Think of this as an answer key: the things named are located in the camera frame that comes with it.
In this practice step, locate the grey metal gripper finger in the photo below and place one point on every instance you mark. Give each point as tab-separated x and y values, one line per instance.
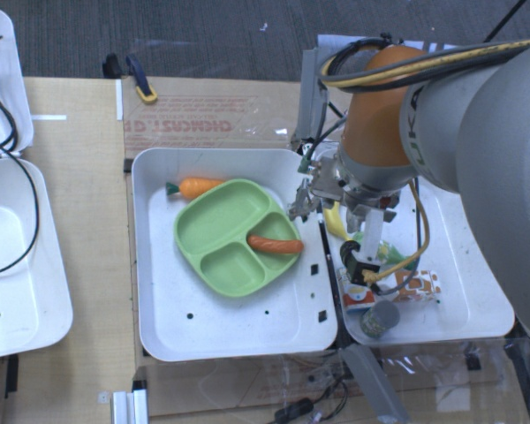
297	208
312	201

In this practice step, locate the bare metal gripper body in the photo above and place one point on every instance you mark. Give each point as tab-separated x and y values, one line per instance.
331	177

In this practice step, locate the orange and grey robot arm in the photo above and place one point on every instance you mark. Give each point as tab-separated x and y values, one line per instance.
477	148

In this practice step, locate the yellow banana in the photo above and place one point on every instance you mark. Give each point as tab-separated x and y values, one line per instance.
334	223

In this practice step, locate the orange sausage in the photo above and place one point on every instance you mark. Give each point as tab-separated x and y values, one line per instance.
274	244

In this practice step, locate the thin black rod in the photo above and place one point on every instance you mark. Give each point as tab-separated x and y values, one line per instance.
331	272

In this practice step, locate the green divided plate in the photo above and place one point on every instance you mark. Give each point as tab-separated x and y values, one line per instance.
216	228

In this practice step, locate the green and yellow packet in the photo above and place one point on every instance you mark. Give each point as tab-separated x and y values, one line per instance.
391	252

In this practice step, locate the orange carrot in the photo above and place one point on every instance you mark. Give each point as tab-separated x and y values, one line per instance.
196	187

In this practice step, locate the red and white carton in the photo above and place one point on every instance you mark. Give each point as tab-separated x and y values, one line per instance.
358	298

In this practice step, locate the brown cardboard board red print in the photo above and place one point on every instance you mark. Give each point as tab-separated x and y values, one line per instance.
194	126

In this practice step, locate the white plastic tray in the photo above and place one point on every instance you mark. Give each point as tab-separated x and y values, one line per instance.
229	320
459	281

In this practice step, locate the green can grey lid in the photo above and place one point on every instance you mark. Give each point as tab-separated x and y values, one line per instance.
377	320

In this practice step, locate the orange and white carton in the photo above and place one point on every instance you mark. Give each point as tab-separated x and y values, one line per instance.
419	285

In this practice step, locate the black cylinder on white bracket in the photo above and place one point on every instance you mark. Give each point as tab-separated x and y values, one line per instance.
372	236

